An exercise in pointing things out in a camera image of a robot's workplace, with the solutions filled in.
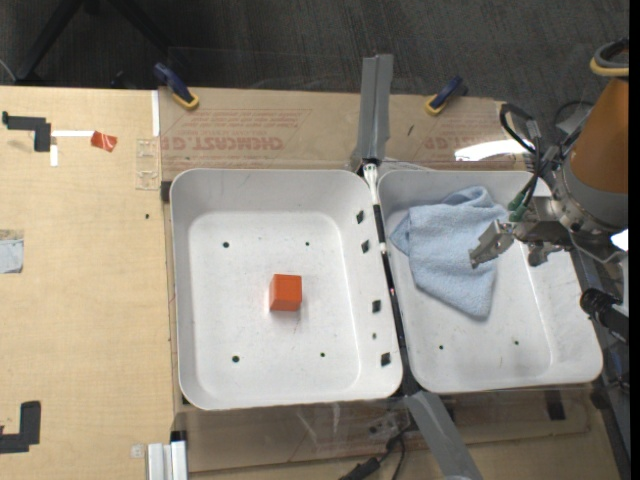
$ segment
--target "wooden table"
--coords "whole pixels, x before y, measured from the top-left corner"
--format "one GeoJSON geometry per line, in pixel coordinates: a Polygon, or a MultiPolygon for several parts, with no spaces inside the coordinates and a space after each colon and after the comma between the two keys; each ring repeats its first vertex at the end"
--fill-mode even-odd
{"type": "MultiPolygon", "coordinates": [[[[135,189],[137,139],[152,137],[149,91],[1,87],[0,110],[57,130],[59,167],[29,132],[0,129],[0,229],[24,232],[24,268],[0,275],[0,426],[42,404],[40,444],[0,455],[0,479],[145,478],[140,451],[167,442],[173,387],[163,206],[135,189]]],[[[486,478],[618,478],[600,414],[588,431],[471,448],[486,478]]],[[[372,479],[388,478],[395,458],[372,479]]],[[[273,466],[197,478],[336,478],[356,461],[273,466]]],[[[400,478],[441,478],[428,451],[400,478]]]]}

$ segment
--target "light blue towel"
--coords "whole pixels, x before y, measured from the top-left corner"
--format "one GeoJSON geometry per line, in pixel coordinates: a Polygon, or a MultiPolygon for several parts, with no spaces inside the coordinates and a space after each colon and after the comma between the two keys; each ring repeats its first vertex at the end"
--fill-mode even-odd
{"type": "Polygon", "coordinates": [[[391,234],[409,257],[413,280],[421,290],[476,318],[491,310],[495,260],[471,268],[469,250],[495,219],[507,211],[484,187],[468,187],[441,203],[416,206],[391,234]]]}

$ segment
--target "white cable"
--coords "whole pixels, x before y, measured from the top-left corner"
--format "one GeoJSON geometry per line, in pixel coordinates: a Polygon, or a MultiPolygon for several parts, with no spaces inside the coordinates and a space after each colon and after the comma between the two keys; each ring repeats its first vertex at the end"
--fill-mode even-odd
{"type": "Polygon", "coordinates": [[[11,71],[11,68],[9,66],[7,66],[2,59],[0,59],[0,66],[2,66],[4,69],[6,69],[7,73],[9,73],[9,76],[11,77],[11,79],[14,82],[18,79],[16,77],[16,75],[14,74],[14,72],[11,71]]]}

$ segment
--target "orange sticker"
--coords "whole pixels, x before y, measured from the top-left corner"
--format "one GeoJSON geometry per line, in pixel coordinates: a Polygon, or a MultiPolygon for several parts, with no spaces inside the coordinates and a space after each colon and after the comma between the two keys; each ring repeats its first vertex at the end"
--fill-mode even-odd
{"type": "Polygon", "coordinates": [[[91,137],[91,145],[96,148],[104,149],[111,153],[113,148],[116,147],[118,143],[117,137],[113,135],[107,135],[106,133],[101,133],[98,131],[93,132],[93,136],[91,137]]]}

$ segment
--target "transparent plastic sheet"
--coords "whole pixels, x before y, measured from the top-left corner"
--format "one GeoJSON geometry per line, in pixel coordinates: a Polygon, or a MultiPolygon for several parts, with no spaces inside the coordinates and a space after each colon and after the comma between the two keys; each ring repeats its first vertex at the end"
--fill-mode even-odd
{"type": "MultiPolygon", "coordinates": [[[[353,76],[341,72],[339,58],[316,56],[314,62],[305,64],[304,58],[286,54],[197,49],[180,49],[180,53],[189,59],[189,69],[176,71],[198,95],[200,106],[185,111],[166,88],[160,88],[163,182],[202,167],[348,168],[357,139],[360,95],[359,87],[347,81],[353,76]],[[298,67],[292,71],[291,66],[298,67]]],[[[497,102],[460,98],[433,117],[423,110],[429,94],[394,91],[392,86],[391,137],[381,172],[527,168],[526,157],[513,152],[513,141],[500,128],[497,102]],[[469,153],[468,148],[486,143],[495,143],[495,149],[469,153]]],[[[400,396],[231,411],[201,411],[191,405],[177,377],[168,204],[165,224],[174,428],[188,432],[192,472],[335,459],[334,476],[338,478],[356,463],[355,459],[353,464],[340,459],[379,457],[387,441],[401,429],[408,450],[426,447],[420,432],[411,426],[400,396]]],[[[443,399],[465,443],[492,443],[587,432],[590,389],[589,385],[536,387],[443,399]]]]}

